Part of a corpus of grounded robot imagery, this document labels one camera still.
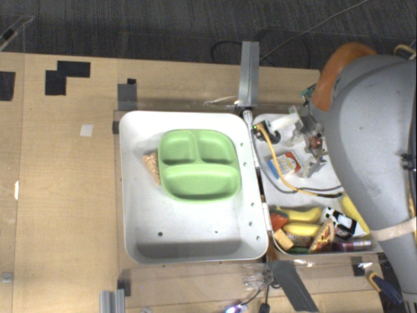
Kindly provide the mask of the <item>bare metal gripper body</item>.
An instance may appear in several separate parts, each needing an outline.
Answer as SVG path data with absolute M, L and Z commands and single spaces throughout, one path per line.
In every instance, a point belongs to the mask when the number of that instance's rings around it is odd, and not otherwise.
M 305 102 L 301 105 L 297 109 L 297 114 L 296 129 L 304 138 L 306 152 L 311 153 L 315 158 L 322 158 L 326 155 L 323 128 L 313 117 L 309 103 Z

